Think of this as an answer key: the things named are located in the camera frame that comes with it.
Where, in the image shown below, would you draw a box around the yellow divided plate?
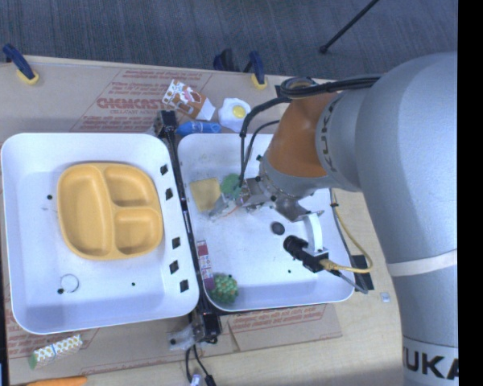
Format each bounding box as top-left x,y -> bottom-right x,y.
56,162 -> 165,262

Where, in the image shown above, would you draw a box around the blue bottle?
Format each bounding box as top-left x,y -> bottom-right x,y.
175,120 -> 223,138

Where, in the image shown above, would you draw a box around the yellow cheese slice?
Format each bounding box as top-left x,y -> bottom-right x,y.
188,177 -> 224,214

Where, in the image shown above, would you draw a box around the green grapes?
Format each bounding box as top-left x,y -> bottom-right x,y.
208,272 -> 240,303

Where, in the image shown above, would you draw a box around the orange carrot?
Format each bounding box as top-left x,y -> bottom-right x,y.
25,375 -> 88,386

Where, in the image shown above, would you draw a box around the thin black rod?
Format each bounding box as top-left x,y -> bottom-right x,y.
163,125 -> 211,322

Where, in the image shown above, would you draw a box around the red and white packet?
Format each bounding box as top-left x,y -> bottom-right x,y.
195,239 -> 216,291

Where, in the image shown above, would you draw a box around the white fried egg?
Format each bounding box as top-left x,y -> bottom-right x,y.
217,96 -> 252,133

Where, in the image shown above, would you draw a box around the black cylinder on white bracket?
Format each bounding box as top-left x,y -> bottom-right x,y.
283,211 -> 331,274

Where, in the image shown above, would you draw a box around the green and yellow patterned box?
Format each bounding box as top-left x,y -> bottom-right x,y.
28,332 -> 85,371

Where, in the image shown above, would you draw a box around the clear round lid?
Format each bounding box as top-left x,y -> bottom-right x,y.
60,273 -> 81,294

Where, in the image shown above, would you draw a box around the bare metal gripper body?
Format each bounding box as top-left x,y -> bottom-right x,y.
236,175 -> 312,223

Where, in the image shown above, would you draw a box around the black block with thin wires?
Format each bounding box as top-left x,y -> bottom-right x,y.
188,310 -> 223,344
155,109 -> 179,138

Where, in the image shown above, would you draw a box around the brown cardboard board red print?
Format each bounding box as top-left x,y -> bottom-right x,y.
0,54 -> 344,382

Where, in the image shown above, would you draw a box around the white plastic tray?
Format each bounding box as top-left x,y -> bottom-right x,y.
176,133 -> 356,313
0,132 -> 200,335

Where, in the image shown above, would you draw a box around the orange and white carton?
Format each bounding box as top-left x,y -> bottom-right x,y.
161,79 -> 217,122

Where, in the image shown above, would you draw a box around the green broccoli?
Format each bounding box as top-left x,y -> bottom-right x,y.
219,173 -> 245,200

